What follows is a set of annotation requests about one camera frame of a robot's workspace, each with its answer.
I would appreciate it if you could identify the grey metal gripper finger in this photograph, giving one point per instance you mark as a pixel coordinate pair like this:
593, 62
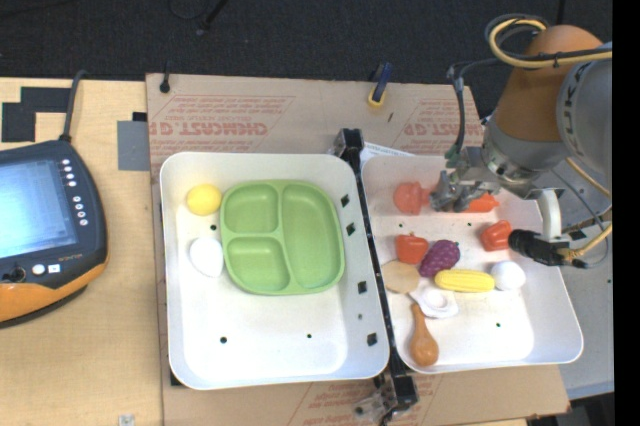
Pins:
467, 200
443, 199

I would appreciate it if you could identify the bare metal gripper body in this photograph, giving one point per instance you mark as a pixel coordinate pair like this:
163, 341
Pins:
480, 169

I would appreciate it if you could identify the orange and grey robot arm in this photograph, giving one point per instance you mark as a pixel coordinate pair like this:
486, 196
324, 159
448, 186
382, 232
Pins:
535, 79

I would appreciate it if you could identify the orange carrot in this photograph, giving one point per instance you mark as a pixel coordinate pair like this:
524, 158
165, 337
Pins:
486, 204

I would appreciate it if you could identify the pink-orange toy food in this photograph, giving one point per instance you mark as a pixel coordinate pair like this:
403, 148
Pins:
409, 199

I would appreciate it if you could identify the red-orange bell pepper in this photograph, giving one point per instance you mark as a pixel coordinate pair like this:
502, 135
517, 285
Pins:
496, 235
411, 249

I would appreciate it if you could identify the purple grapes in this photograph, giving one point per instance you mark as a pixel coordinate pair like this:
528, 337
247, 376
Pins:
441, 258

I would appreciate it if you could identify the white printed paper slip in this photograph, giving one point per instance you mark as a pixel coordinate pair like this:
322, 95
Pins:
387, 150

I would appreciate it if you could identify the yellow corn cob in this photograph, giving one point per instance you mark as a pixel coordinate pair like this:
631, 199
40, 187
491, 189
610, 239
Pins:
464, 281

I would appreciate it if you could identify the thin black and white rod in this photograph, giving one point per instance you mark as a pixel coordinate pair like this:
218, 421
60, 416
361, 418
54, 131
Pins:
372, 244

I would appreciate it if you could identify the tan round biscuit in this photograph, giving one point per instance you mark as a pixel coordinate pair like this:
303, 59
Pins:
399, 277

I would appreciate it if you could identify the white fried egg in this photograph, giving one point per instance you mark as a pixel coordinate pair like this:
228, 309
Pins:
436, 301

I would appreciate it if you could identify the white plastic tray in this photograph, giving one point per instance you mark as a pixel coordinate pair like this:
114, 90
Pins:
495, 334
280, 329

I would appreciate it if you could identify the green divided plate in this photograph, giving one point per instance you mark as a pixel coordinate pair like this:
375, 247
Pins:
305, 234

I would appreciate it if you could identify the orange-brown pear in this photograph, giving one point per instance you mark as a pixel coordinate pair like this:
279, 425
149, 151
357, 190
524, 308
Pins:
425, 349

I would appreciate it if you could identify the brown cardboard board red print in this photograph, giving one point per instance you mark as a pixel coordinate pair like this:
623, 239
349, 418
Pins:
300, 124

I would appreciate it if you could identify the yellow lemon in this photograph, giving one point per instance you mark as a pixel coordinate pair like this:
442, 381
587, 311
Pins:
203, 199

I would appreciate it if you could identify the black cylinder on white bracket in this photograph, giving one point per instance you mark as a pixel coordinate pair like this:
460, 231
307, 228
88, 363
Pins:
535, 246

